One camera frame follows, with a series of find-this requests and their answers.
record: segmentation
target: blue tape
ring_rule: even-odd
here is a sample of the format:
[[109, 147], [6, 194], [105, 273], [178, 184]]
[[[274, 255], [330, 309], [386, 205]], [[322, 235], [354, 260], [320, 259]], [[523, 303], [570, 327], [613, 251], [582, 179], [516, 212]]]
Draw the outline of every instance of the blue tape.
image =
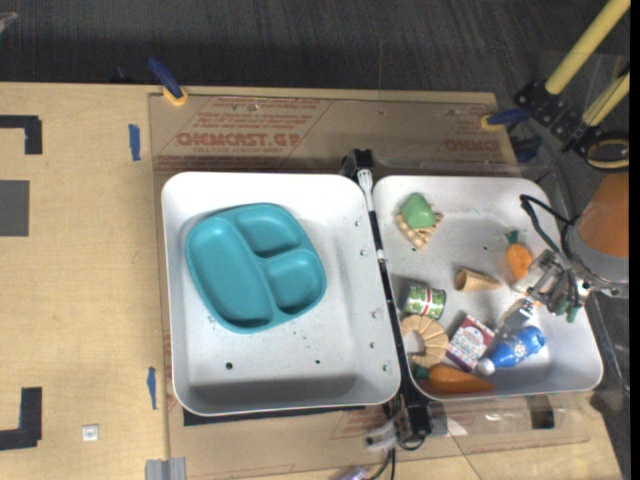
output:
[[140, 128], [135, 124], [129, 125], [129, 147], [131, 148], [131, 158], [134, 162], [140, 160]]
[[158, 406], [156, 405], [156, 369], [153, 366], [149, 366], [147, 387], [149, 388], [149, 395], [151, 396], [151, 408], [155, 411]]
[[487, 119], [488, 124], [516, 124], [522, 123], [529, 119], [529, 112], [526, 112], [520, 108], [514, 108], [511, 110], [505, 110], [504, 112], [499, 112], [497, 114], [492, 115]]

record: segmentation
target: toy can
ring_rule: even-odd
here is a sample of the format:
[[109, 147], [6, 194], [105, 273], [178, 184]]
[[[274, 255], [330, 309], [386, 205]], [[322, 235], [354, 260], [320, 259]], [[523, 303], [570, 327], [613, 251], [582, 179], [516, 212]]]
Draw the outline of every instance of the toy can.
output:
[[436, 290], [426, 284], [411, 283], [403, 310], [405, 313], [438, 320], [444, 311], [446, 299], [447, 294], [444, 290]]

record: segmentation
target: yellow pole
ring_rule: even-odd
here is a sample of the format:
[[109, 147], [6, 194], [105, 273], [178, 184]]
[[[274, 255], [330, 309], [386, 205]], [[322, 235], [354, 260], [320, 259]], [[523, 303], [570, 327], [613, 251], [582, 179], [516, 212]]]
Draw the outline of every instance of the yellow pole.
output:
[[622, 98], [629, 94], [630, 87], [631, 71], [620, 78], [616, 78], [602, 91], [602, 94], [585, 110], [582, 115], [582, 121], [589, 126], [598, 126], [609, 112], [622, 101]]
[[631, 7], [631, 0], [609, 0], [547, 80], [549, 94], [560, 94], [598, 45]]

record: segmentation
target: orange object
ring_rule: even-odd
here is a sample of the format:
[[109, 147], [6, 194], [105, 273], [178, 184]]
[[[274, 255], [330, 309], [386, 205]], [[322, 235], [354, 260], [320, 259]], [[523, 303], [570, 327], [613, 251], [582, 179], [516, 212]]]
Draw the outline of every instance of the orange object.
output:
[[507, 263], [516, 280], [522, 279], [533, 261], [529, 249], [522, 244], [510, 244], [507, 248]]
[[608, 174], [578, 219], [578, 234], [598, 252], [629, 258], [629, 173]]
[[429, 379], [419, 380], [418, 385], [427, 392], [447, 395], [479, 393], [495, 388], [492, 382], [442, 363], [431, 368]]

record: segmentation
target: orange toy carrot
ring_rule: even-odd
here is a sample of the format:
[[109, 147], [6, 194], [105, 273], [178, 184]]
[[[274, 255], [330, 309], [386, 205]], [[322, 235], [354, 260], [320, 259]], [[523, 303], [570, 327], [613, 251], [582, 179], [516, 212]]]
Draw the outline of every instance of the orange toy carrot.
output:
[[495, 387], [492, 382], [442, 363], [431, 368], [429, 379], [418, 380], [418, 385], [425, 391], [447, 395], [479, 393]]
[[507, 248], [507, 264], [516, 278], [516, 281], [527, 275], [529, 265], [533, 261], [531, 253], [518, 241], [518, 232], [512, 231], [507, 234], [509, 247]]

